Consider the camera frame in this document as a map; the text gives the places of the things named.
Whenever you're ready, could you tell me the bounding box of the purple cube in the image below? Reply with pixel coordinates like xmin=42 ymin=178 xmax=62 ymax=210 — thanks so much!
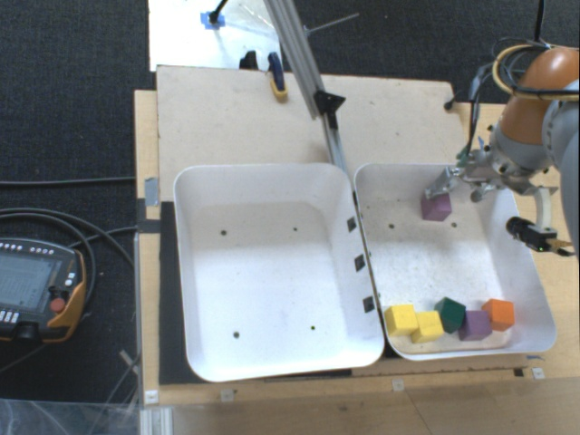
xmin=420 ymin=192 xmax=454 ymax=222
xmin=457 ymin=309 xmax=494 ymax=343

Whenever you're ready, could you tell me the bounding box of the yellow cube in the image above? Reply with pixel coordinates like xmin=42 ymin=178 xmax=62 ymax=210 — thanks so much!
xmin=410 ymin=310 xmax=445 ymax=345
xmin=383 ymin=304 xmax=420 ymax=338

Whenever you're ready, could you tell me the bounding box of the white plastic tray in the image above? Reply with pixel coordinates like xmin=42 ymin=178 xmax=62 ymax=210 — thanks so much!
xmin=353 ymin=162 xmax=558 ymax=363
xmin=173 ymin=162 xmax=387 ymax=383

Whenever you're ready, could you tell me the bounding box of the green cube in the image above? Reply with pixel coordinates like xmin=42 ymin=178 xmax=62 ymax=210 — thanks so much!
xmin=433 ymin=296 xmax=468 ymax=335

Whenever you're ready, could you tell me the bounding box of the pale flat board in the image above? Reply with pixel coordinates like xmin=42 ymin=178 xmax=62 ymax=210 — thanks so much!
xmin=156 ymin=64 xmax=472 ymax=204

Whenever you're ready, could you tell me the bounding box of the orange cube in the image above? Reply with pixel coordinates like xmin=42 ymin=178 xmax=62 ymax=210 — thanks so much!
xmin=480 ymin=298 xmax=517 ymax=333

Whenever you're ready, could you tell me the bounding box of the black cylinder on white bracket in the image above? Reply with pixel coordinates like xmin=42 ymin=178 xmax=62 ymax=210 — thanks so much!
xmin=506 ymin=185 xmax=560 ymax=254

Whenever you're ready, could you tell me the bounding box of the thin black rod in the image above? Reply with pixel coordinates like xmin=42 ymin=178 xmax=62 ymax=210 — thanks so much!
xmin=351 ymin=188 xmax=386 ymax=334

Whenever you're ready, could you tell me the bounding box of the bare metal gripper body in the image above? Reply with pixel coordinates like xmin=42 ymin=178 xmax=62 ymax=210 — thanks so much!
xmin=458 ymin=146 xmax=559 ymax=196

